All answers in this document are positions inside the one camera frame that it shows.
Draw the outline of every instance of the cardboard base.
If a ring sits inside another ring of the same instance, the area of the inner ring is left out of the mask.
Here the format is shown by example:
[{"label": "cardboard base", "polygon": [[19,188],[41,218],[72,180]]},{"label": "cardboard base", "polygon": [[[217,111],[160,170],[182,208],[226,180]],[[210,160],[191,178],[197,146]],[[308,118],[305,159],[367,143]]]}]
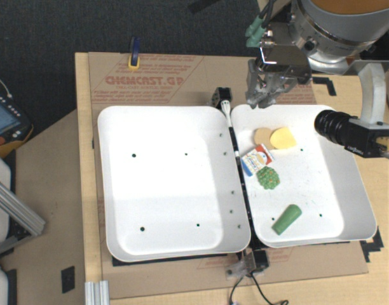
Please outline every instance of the cardboard base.
[{"label": "cardboard base", "polygon": [[[141,55],[141,66],[130,71],[127,55],[89,53],[95,166],[99,207],[103,279],[111,299],[232,287],[226,268],[235,254],[129,266],[113,266],[106,245],[106,221],[97,117],[110,105],[206,105],[217,87],[230,87],[234,107],[245,103],[247,57]],[[281,95],[278,104],[316,104],[311,86]],[[367,273],[359,242],[268,249],[270,267],[261,283],[295,281]]]},{"label": "cardboard base", "polygon": [[[17,150],[17,196],[45,221],[41,236],[0,259],[17,270],[18,304],[83,304],[85,266],[76,111]],[[74,289],[62,270],[74,266]]]}]

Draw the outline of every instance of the wooden table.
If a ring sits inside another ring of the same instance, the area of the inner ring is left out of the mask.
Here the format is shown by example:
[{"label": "wooden table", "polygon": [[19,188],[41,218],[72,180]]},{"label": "wooden table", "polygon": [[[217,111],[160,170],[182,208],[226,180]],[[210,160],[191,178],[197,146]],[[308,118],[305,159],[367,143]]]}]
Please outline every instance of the wooden table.
[{"label": "wooden table", "polygon": [[[78,101],[79,151],[81,166],[81,197],[83,209],[83,239],[86,281],[102,280],[100,262],[99,222],[95,181],[95,160],[92,149],[92,109],[90,100],[89,63],[87,53],[76,53],[76,88]],[[325,104],[338,111],[360,114],[361,86],[358,77],[332,76],[337,97],[329,96],[323,85],[314,85],[318,104]],[[389,123],[389,110],[385,113]],[[369,273],[306,281],[263,285],[271,302],[288,299],[290,304],[389,304],[389,160],[356,157],[365,188],[371,201],[384,243],[381,252],[370,255]],[[160,304],[210,304],[228,303],[228,289],[186,292],[151,297],[118,299],[112,305]],[[240,287],[235,299],[240,304],[263,304],[255,287]]]}]

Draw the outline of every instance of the dark floor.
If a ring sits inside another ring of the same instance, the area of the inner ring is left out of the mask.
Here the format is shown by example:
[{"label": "dark floor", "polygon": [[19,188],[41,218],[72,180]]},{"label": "dark floor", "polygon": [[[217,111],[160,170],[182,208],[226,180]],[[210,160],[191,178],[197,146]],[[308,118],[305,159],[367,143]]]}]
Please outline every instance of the dark floor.
[{"label": "dark floor", "polygon": [[33,137],[76,108],[74,53],[254,56],[244,32],[257,0],[0,0],[0,78],[34,123]]}]

